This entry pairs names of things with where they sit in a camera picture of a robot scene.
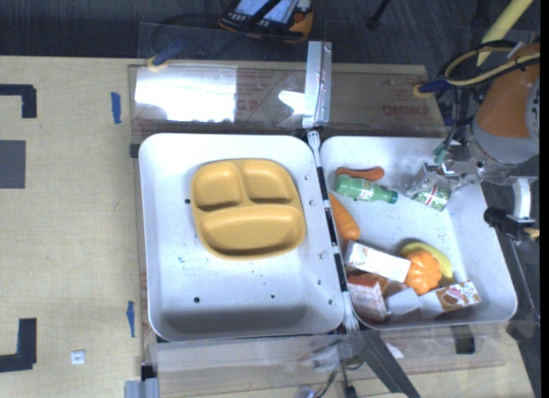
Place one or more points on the long white carton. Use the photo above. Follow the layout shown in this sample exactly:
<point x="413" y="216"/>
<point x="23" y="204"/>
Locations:
<point x="377" y="261"/>

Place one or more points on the white plastic tray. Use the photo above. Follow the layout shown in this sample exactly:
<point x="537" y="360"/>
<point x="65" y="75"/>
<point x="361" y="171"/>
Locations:
<point x="403" y="224"/>
<point x="240" y="293"/>

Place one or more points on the small white square tile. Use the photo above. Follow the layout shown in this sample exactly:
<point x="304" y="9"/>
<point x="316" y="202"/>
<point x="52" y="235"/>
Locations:
<point x="78" y="357"/>

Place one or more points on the green bottle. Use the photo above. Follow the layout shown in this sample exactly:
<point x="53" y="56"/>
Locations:
<point x="360" y="189"/>

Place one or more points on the white cube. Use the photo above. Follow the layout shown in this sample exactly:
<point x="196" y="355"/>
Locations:
<point x="403" y="301"/>

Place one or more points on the orange and white carton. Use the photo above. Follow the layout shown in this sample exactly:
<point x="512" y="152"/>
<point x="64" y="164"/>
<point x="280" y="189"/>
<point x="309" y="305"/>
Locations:
<point x="368" y="297"/>

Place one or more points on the yellow divided plate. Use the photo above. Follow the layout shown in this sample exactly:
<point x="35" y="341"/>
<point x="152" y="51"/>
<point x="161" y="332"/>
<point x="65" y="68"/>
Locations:
<point x="249" y="224"/>

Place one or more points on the black cylinder on white bracket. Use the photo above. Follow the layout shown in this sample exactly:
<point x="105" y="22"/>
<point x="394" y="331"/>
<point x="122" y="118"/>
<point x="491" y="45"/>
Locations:
<point x="506" y="220"/>

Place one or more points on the orange carrot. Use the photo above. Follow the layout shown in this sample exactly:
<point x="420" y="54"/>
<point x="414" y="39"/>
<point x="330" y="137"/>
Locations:
<point x="345" y="220"/>

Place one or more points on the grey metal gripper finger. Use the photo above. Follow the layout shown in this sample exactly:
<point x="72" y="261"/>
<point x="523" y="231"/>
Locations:
<point x="455" y="183"/>
<point x="430" y="173"/>

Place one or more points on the yellow banana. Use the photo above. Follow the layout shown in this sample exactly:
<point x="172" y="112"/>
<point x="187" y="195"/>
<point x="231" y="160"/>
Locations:
<point x="437" y="255"/>

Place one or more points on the orange sausage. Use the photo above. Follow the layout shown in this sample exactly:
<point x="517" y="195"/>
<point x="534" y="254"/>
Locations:
<point x="364" y="171"/>

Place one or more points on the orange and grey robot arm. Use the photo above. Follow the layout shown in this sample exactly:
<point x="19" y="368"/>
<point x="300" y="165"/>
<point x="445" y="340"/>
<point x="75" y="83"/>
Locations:
<point x="504" y="117"/>

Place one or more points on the orange pumpkin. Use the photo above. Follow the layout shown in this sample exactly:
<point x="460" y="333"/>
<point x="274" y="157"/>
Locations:
<point x="422" y="274"/>

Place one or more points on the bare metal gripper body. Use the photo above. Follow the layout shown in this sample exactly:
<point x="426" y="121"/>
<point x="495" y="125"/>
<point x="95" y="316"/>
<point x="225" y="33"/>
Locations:
<point x="463" y="168"/>

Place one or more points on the white carton with brown print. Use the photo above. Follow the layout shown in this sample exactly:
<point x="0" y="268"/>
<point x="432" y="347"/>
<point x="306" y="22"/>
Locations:
<point x="456" y="297"/>

